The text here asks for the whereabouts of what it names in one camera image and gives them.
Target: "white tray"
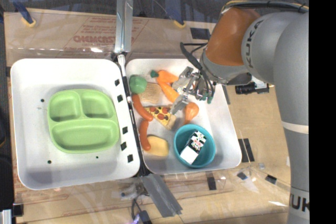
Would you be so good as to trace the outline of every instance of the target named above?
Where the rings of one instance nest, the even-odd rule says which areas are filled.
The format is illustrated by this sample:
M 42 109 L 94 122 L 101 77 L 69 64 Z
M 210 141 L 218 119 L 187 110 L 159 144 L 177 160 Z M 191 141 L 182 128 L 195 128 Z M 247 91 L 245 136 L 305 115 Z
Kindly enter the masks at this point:
M 151 70 L 159 71 L 164 69 L 172 74 L 179 76 L 187 67 L 192 67 L 192 64 L 186 59 L 134 59 L 126 65 L 126 74 L 128 78 L 131 75 L 140 75 L 147 82 L 156 83 L 156 80 L 151 78 Z M 148 135 L 156 135 L 168 141 L 170 149 L 167 157 L 157 157 L 143 151 L 144 162 L 147 168 L 154 174 L 178 174 L 187 172 L 199 172 L 207 170 L 219 170 L 234 168 L 241 162 L 241 150 L 232 118 L 225 99 L 223 88 L 221 85 L 216 86 L 216 92 L 211 104 L 206 101 L 196 101 L 190 96 L 190 101 L 197 102 L 200 111 L 191 123 L 198 124 L 207 129 L 213 136 L 216 143 L 216 155 L 211 164 L 204 168 L 193 169 L 181 164 L 174 155 L 173 140 L 176 130 L 182 126 L 184 118 L 183 111 L 176 113 L 177 120 L 174 128 L 171 131 L 165 129 L 155 119 L 150 122 L 148 127 Z M 162 93 L 161 99 L 157 105 L 171 105 L 171 102 Z M 149 102 L 143 102 L 143 106 L 153 105 Z M 134 111 L 136 124 L 139 126 L 142 118 Z
M 26 187 L 47 189 L 103 182 L 129 178 L 138 172 L 138 148 L 120 69 L 115 63 L 102 59 L 22 59 L 13 64 L 10 75 L 17 169 Z M 120 125 L 115 146 L 80 154 L 65 153 L 52 143 L 48 101 L 54 93 L 68 89 L 96 89 L 111 97 Z M 122 150 L 124 142 L 127 147 Z

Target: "carrot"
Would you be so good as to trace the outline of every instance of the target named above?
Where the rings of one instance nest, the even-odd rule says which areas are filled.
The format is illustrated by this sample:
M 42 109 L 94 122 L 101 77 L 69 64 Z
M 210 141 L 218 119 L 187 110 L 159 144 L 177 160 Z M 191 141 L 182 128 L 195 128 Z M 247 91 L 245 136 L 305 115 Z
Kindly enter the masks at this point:
M 190 102 L 184 108 L 184 124 L 190 123 L 190 121 L 197 116 L 199 107 L 196 103 Z
M 162 82 L 165 83 L 173 83 L 176 80 L 178 80 L 178 76 L 169 73 L 168 71 L 165 70 L 160 70 L 159 72 L 155 72 L 154 70 L 152 70 L 151 72 L 151 77 L 152 78 L 157 78 L 159 80 L 161 80 Z
M 140 116 L 142 116 L 143 119 L 147 121 L 152 121 L 154 119 L 154 116 L 142 106 L 139 95 L 133 94 L 132 101 L 135 110 L 139 113 Z
M 168 100 L 174 103 L 176 98 L 179 97 L 180 94 L 175 91 L 170 85 L 162 82 L 159 78 L 157 78 L 156 81 L 160 85 L 164 95 L 168 98 Z
M 147 138 L 147 129 L 148 129 L 149 121 L 142 120 L 139 127 L 139 135 L 140 135 L 140 143 L 143 150 L 148 151 L 151 149 L 151 144 L 148 142 Z

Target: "sausage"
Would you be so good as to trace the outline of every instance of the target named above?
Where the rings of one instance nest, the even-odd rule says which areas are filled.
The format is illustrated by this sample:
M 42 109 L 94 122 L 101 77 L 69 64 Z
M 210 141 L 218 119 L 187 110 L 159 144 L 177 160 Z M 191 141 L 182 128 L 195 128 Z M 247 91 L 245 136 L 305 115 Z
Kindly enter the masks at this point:
M 151 149 L 151 144 L 147 139 L 147 129 L 149 121 L 142 120 L 139 127 L 140 143 L 144 151 L 149 151 Z
M 133 94 L 132 101 L 135 110 L 139 113 L 140 116 L 142 116 L 143 119 L 147 121 L 152 121 L 154 119 L 154 116 L 142 106 L 139 95 Z

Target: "black connector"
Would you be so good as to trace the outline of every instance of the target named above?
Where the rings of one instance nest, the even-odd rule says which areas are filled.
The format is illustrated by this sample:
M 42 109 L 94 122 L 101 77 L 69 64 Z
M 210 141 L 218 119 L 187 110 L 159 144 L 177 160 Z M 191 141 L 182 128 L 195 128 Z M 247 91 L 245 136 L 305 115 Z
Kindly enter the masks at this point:
M 139 217 L 144 224 L 152 224 L 149 215 L 146 210 L 143 210 L 139 213 Z

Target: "green plate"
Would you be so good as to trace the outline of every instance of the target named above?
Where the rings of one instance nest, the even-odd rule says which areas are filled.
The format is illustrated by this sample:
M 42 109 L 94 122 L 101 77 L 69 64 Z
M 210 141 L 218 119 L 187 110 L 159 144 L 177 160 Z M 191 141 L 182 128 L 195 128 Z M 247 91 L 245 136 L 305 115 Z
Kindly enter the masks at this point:
M 111 98 L 97 90 L 55 93 L 48 103 L 48 124 L 54 145 L 67 153 L 105 150 L 120 135 Z

